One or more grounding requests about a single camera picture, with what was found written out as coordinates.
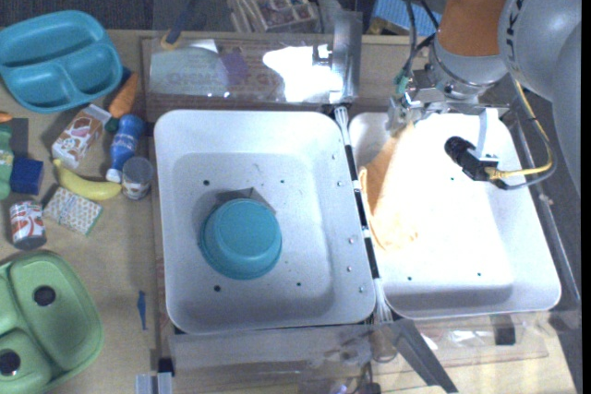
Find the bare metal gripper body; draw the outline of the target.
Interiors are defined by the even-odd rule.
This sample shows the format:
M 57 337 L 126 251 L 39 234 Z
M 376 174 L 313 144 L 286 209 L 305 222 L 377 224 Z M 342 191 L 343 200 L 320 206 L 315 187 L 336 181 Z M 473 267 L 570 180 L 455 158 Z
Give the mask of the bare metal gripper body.
M 464 81 L 447 73 L 400 73 L 401 108 L 413 109 L 415 119 L 426 119 L 434 113 L 477 114 L 482 108 L 479 98 L 485 92 L 485 85 Z

